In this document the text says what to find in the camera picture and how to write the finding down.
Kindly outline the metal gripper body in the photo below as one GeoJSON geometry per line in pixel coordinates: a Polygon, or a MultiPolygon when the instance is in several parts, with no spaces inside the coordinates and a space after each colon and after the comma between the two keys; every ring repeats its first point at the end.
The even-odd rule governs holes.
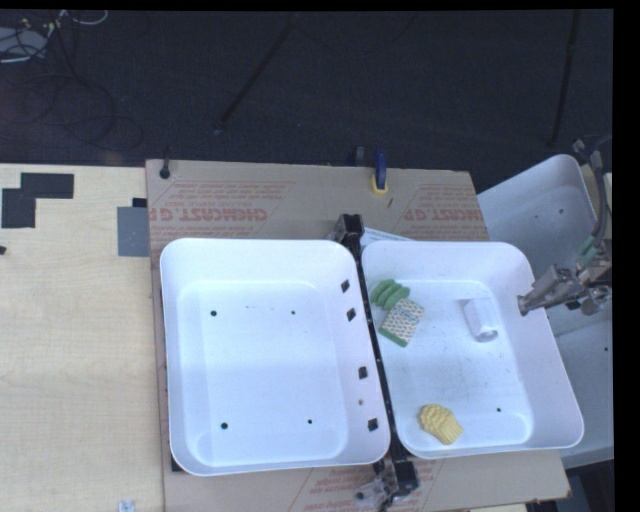
{"type": "Polygon", "coordinates": [[[612,293],[611,265],[607,263],[579,268],[576,277],[582,285],[576,298],[580,312],[592,316],[602,311],[612,293]]]}

